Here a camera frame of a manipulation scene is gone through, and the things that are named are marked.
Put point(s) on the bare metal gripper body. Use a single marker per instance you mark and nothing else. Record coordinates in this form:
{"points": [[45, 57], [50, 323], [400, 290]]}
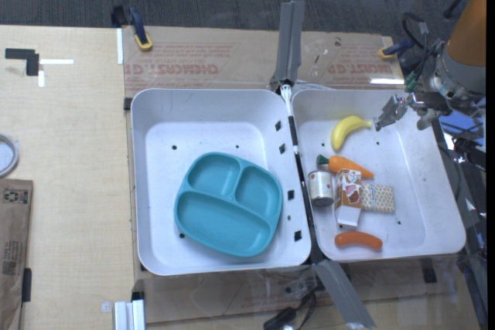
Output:
{"points": [[437, 98]]}

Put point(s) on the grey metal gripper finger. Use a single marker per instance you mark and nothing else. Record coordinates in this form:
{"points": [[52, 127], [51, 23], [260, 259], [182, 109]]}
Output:
{"points": [[427, 120], [390, 113]]}

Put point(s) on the yellow banana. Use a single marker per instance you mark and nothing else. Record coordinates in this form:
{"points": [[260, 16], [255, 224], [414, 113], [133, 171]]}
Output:
{"points": [[342, 129]]}

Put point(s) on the white plastic tray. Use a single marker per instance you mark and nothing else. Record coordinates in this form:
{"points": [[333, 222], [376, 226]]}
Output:
{"points": [[417, 181], [162, 205]]}

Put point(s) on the orange carrot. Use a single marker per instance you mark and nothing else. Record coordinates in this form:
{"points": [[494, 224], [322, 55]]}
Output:
{"points": [[346, 164]]}

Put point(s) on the orange patterned packet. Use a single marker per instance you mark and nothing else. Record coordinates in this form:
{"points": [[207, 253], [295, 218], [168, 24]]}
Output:
{"points": [[379, 199]]}

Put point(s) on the white and orange carton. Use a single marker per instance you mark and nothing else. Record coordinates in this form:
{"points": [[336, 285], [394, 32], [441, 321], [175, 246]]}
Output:
{"points": [[348, 197]]}

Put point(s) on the small white can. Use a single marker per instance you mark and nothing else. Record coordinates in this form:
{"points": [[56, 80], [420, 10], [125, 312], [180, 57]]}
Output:
{"points": [[321, 187]]}

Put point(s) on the orange sausage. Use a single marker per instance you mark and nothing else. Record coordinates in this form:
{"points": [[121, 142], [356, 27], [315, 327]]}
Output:
{"points": [[357, 240]]}

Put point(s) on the brown cardboard board red print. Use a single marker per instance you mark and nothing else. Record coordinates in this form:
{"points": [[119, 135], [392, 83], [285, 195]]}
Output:
{"points": [[216, 62]]}

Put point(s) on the teal divided plate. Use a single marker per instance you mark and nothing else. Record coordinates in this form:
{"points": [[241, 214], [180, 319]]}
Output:
{"points": [[228, 212]]}

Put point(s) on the brown paper bag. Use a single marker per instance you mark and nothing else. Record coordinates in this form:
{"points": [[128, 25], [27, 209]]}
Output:
{"points": [[13, 243]]}

